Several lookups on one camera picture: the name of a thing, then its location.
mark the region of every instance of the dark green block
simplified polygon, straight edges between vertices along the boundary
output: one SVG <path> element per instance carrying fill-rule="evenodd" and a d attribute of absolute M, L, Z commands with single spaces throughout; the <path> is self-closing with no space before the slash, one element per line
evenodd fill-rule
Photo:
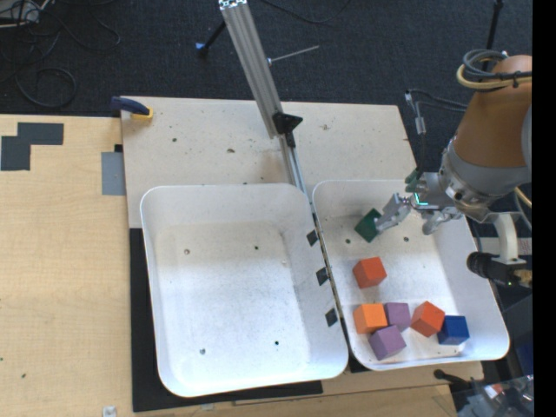
<path fill-rule="evenodd" d="M 373 208 L 355 226 L 355 231 L 362 236 L 366 242 L 371 242 L 379 233 L 376 231 L 374 220 L 381 217 L 381 214 Z"/>

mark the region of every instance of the black pole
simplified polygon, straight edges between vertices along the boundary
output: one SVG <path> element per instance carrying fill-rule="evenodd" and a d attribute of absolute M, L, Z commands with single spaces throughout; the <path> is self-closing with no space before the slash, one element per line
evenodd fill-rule
<path fill-rule="evenodd" d="M 498 16 L 501 9 L 504 7 L 504 0 L 494 1 L 493 20 L 490 23 L 490 32 L 488 33 L 488 40 L 486 41 L 486 49 L 491 50 L 494 44 L 494 35 L 496 34 L 496 25 L 498 24 Z M 487 69 L 488 62 L 483 63 L 483 71 Z"/>
<path fill-rule="evenodd" d="M 226 22 L 220 23 L 220 26 L 216 28 L 216 31 L 213 33 L 213 35 L 206 43 L 196 44 L 196 48 L 199 51 L 199 55 L 201 57 L 205 57 L 209 53 L 210 45 L 212 45 L 215 42 L 216 38 L 224 31 L 224 28 L 226 28 Z"/>

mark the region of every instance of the blue cube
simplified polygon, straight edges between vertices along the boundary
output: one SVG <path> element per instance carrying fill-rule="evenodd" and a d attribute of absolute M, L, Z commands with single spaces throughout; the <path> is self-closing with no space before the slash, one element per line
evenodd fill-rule
<path fill-rule="evenodd" d="M 463 343 L 469 338 L 466 317 L 462 315 L 446 315 L 437 336 L 439 344 L 458 345 Z"/>

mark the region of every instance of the yellow cable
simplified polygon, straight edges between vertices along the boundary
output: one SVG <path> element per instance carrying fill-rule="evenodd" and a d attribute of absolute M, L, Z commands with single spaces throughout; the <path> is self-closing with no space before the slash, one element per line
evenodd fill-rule
<path fill-rule="evenodd" d="M 456 78 L 458 79 L 458 82 L 461 85 L 468 88 L 473 88 L 473 89 L 503 88 L 503 87 L 508 87 L 510 85 L 513 85 L 514 83 L 520 84 L 520 83 L 529 83 L 533 81 L 533 77 L 529 76 L 529 77 L 518 77 L 517 79 L 507 79 L 502 81 L 499 80 L 499 81 L 490 81 L 490 82 L 473 82 L 467 80 L 463 76 L 463 71 L 465 67 L 466 67 L 465 65 L 461 65 L 458 68 L 458 72 L 456 73 Z"/>
<path fill-rule="evenodd" d="M 523 193 L 519 187 L 516 187 L 515 189 L 513 189 L 513 191 L 520 198 L 520 200 L 527 205 L 528 208 L 533 209 L 531 200 L 527 196 L 525 196 L 525 193 Z"/>

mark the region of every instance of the blue and yellow clamp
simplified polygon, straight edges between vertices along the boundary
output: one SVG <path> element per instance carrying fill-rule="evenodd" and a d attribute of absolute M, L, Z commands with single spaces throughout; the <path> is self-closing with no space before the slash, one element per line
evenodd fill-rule
<path fill-rule="evenodd" d="M 113 96 L 110 101 L 110 109 L 128 111 L 131 113 L 131 118 L 137 121 L 150 121 L 153 118 L 152 108 L 127 97 Z"/>

